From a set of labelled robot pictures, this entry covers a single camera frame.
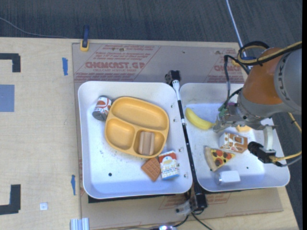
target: yellow cable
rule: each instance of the yellow cable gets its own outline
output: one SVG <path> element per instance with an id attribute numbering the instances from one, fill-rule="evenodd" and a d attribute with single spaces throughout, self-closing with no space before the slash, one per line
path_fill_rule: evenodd
<path id="1" fill-rule="evenodd" d="M 298 125 L 297 121 L 295 120 L 295 118 L 293 117 L 292 113 L 288 113 L 290 118 L 292 119 L 293 123 L 295 124 L 295 126 L 298 128 L 298 130 L 302 133 L 302 128 Z"/>
<path id="2" fill-rule="evenodd" d="M 296 119 L 293 117 L 292 113 L 288 113 L 288 114 L 289 114 L 290 118 L 292 119 L 293 123 L 295 124 L 295 126 L 302 133 L 302 128 L 298 125 L 298 123 L 297 123 Z M 302 151 L 300 151 L 296 154 L 281 157 L 281 158 L 278 158 L 276 156 L 270 156 L 270 159 L 272 160 L 272 162 L 277 162 L 277 161 L 281 161 L 281 160 L 292 159 L 292 158 L 298 157 L 301 154 L 302 154 Z"/>
<path id="3" fill-rule="evenodd" d="M 283 52 L 285 52 L 286 50 L 295 48 L 295 47 L 297 47 L 297 46 L 299 46 L 299 45 L 301 45 L 301 44 L 302 44 L 302 41 L 299 41 L 299 42 L 294 43 L 294 44 L 292 44 L 292 45 L 289 45 L 289 46 L 287 46 L 287 47 L 285 47 L 285 48 L 282 48 L 282 49 L 280 49 L 280 50 L 278 50 L 278 51 L 276 51 L 275 53 L 272 53 L 272 54 L 270 54 L 270 55 L 263 56 L 263 57 L 260 57 L 260 58 L 257 58 L 257 59 L 243 60 L 243 59 L 241 58 L 241 54 L 242 54 L 246 49 L 251 49 L 251 48 L 256 48 L 256 47 L 258 47 L 258 48 L 259 48 L 259 47 L 260 47 L 260 48 L 264 48 L 263 46 L 256 46 L 256 45 L 248 46 L 248 47 L 242 49 L 241 54 L 238 54 L 237 59 L 238 59 L 238 61 L 239 61 L 241 64 L 244 64 L 244 65 L 253 65 L 253 64 L 255 64 L 255 63 L 258 63 L 259 61 L 264 61 L 264 60 L 266 60 L 266 59 L 268 59 L 268 58 L 271 58 L 271 57 L 273 57 L 273 56 L 277 56 L 277 55 L 279 55 L 279 54 L 283 54 Z"/>

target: wooden table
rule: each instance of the wooden table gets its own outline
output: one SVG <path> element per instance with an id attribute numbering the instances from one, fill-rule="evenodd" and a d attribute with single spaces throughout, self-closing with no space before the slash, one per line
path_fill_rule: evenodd
<path id="1" fill-rule="evenodd" d="M 71 219 L 82 218 L 80 189 L 76 186 L 74 195 L 71 185 L 72 175 L 79 185 L 71 49 L 72 43 L 79 42 L 0 38 L 0 53 L 21 56 L 21 72 L 12 72 L 11 60 L 0 60 L 0 84 L 14 85 L 15 101 L 14 112 L 0 112 L 0 205 L 10 203 L 11 185 L 21 185 L 21 209 L 17 214 L 0 215 L 2 230 L 65 230 L 70 229 Z M 67 75 L 62 58 L 68 60 Z M 286 189 L 278 188 L 278 193 L 282 212 L 208 219 L 206 223 L 214 230 L 298 229 Z M 44 202 L 48 209 L 40 210 Z M 193 220 L 178 229 L 201 228 Z"/>

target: small white square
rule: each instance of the small white square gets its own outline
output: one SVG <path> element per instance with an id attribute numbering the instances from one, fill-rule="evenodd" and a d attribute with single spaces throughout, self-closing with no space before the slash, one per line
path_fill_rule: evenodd
<path id="1" fill-rule="evenodd" d="M 48 210 L 48 203 L 40 203 L 39 204 L 40 210 Z"/>

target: toy banana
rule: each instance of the toy banana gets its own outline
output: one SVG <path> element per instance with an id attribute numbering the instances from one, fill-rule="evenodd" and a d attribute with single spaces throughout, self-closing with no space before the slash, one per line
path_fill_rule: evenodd
<path id="1" fill-rule="evenodd" d="M 211 128 L 214 123 L 211 123 L 207 120 L 204 120 L 198 117 L 190 108 L 186 108 L 186 117 L 187 119 L 196 127 L 200 129 L 209 129 Z"/>

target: gray carpet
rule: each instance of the gray carpet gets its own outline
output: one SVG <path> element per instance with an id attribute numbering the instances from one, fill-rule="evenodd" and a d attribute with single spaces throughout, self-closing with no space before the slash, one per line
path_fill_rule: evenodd
<path id="1" fill-rule="evenodd" d="M 285 47 L 302 40 L 303 0 L 229 0 L 242 43 Z M 0 0 L 0 17 L 26 32 L 92 39 L 238 42 L 225 0 Z M 26 34 L 0 20 L 1 37 Z M 295 116 L 302 125 L 301 116 Z M 273 117 L 285 155 L 302 149 L 286 114 Z M 287 191 L 303 229 L 302 162 L 289 167 Z"/>

